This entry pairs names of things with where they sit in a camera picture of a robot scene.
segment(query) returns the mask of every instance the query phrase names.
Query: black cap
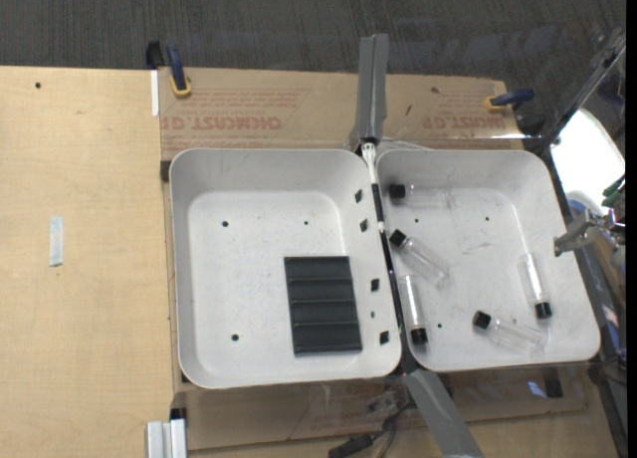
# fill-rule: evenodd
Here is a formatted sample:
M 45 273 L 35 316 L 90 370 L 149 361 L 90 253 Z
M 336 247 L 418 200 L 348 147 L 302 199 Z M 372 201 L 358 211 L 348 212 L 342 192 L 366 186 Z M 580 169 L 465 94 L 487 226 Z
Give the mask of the black cap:
M 411 340 L 414 344 L 425 344 L 427 340 L 427 331 L 423 328 L 412 329 L 411 330 Z
M 391 237 L 389 237 L 389 242 L 391 242 L 396 247 L 400 247 L 402 246 L 402 243 L 405 241 L 406 238 L 407 235 L 405 235 L 403 232 L 401 232 L 400 230 L 395 230 L 391 234 Z
M 486 329 L 491 323 L 491 315 L 487 315 L 481 311 L 476 311 L 474 314 L 474 326 L 480 329 Z
M 407 189 L 404 185 L 392 183 L 389 186 L 389 197 L 393 199 L 402 199 L 407 195 Z
M 549 319 L 550 317 L 552 317 L 553 313 L 550 310 L 550 304 L 549 303 L 537 303 L 535 305 L 535 315 L 540 320 L 545 320 L 545 319 Z

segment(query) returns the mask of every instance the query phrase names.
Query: blue clamp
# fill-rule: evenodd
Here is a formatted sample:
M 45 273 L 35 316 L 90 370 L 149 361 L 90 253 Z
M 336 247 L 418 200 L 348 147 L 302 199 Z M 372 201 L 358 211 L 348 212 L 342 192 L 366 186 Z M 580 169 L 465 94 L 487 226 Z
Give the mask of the blue clamp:
M 487 97 L 485 99 L 485 108 L 490 112 L 500 112 L 505 106 L 512 105 L 515 111 L 522 104 L 532 101 L 535 98 L 535 92 L 531 88 L 522 88 L 513 90 L 497 97 Z
M 177 46 L 168 44 L 168 46 L 166 46 L 166 56 L 168 57 L 168 65 L 170 65 L 172 71 L 172 75 L 170 76 L 172 92 L 181 99 L 188 97 L 192 89 L 190 87 L 190 81 L 183 73 L 183 64 L 181 63 Z

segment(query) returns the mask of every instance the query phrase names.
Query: yellow clamp pad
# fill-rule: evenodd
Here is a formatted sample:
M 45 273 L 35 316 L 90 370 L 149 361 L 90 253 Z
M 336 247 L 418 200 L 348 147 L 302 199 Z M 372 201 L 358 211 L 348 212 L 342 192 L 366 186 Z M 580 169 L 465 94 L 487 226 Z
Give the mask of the yellow clamp pad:
M 491 104 L 491 99 L 495 96 L 487 97 L 483 104 L 489 113 L 503 113 L 507 107 L 506 106 L 494 106 Z
M 170 75 L 170 87 L 172 88 L 172 92 L 179 99 L 188 97 L 192 92 L 192 87 L 190 86 L 190 80 L 188 78 L 185 78 L 185 80 L 186 80 L 186 88 L 183 90 L 179 90 L 177 88 L 177 85 L 175 84 L 175 79 L 173 78 L 172 74 Z

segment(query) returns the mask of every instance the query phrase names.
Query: wooden table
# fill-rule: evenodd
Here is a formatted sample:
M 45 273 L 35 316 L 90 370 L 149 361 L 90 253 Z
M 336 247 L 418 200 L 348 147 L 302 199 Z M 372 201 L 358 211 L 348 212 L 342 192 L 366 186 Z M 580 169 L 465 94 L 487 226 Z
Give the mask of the wooden table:
M 0 455 L 142 457 L 173 395 L 149 72 L 4 67 L 0 88 Z M 64 217 L 58 267 L 51 216 Z M 487 456 L 613 456 L 586 390 L 584 411 L 471 429 Z M 340 441 L 193 454 L 322 457 Z M 415 449 L 439 456 L 426 429 L 399 432 L 388 456 Z

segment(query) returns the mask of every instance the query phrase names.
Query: white tray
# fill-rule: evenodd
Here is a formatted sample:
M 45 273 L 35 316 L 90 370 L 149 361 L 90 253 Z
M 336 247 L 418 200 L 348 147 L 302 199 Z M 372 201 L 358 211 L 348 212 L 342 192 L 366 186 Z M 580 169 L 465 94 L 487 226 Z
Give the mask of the white tray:
M 400 337 L 359 157 L 197 148 L 175 157 L 170 182 L 179 361 L 190 380 L 224 388 L 376 377 L 396 367 Z M 295 356 L 284 258 L 339 255 L 350 261 L 362 351 Z M 375 292 L 372 279 L 380 280 Z
M 452 265 L 451 284 L 421 284 L 429 343 L 412 346 L 436 371 L 587 360 L 599 330 L 573 253 L 555 258 L 553 237 L 565 232 L 544 164 L 523 151 L 388 150 L 378 157 L 389 233 L 414 236 Z M 419 186 L 416 206 L 392 201 L 391 183 Z M 517 270 L 525 252 L 538 256 L 553 317 L 541 323 Z M 397 276 L 412 274 L 393 250 Z M 541 330 L 540 353 L 497 346 L 476 333 L 476 310 Z

